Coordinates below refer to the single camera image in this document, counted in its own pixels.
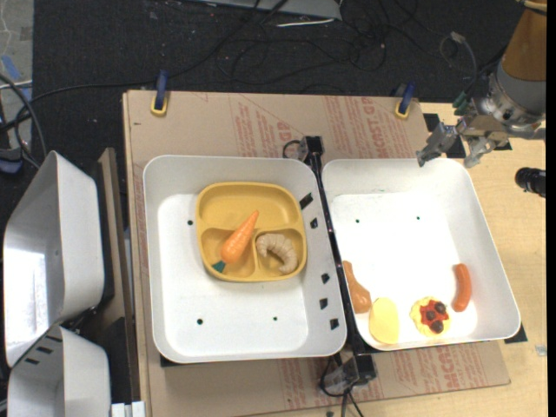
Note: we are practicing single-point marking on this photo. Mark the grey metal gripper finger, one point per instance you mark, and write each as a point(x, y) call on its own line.
point(438, 139)
point(478, 148)

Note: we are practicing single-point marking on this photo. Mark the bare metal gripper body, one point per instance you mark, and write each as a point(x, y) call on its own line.
point(482, 126)

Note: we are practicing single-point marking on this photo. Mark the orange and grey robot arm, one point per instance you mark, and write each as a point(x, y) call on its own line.
point(526, 41)

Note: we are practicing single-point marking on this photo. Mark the white plastic tray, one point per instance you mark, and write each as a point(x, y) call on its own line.
point(243, 319)
point(399, 250)

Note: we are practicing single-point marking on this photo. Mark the orange sausage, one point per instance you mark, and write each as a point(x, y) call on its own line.
point(462, 287)

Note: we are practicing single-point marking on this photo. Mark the thin black rod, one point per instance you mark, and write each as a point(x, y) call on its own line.
point(333, 241)

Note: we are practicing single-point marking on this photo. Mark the brown chicken drumstick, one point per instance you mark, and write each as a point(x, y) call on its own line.
point(359, 295)

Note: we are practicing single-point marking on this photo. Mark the pale yellow potato slice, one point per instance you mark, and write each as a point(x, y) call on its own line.
point(384, 322)

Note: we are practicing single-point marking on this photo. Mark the beige croissant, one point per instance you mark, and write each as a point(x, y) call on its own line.
point(282, 250)

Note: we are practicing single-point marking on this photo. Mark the yellow divided plate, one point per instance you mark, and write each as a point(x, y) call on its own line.
point(226, 202)

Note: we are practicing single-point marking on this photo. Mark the orange carrot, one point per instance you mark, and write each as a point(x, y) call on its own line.
point(238, 243)

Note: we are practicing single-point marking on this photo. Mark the brown cardboard board red print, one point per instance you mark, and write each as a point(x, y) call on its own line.
point(208, 124)

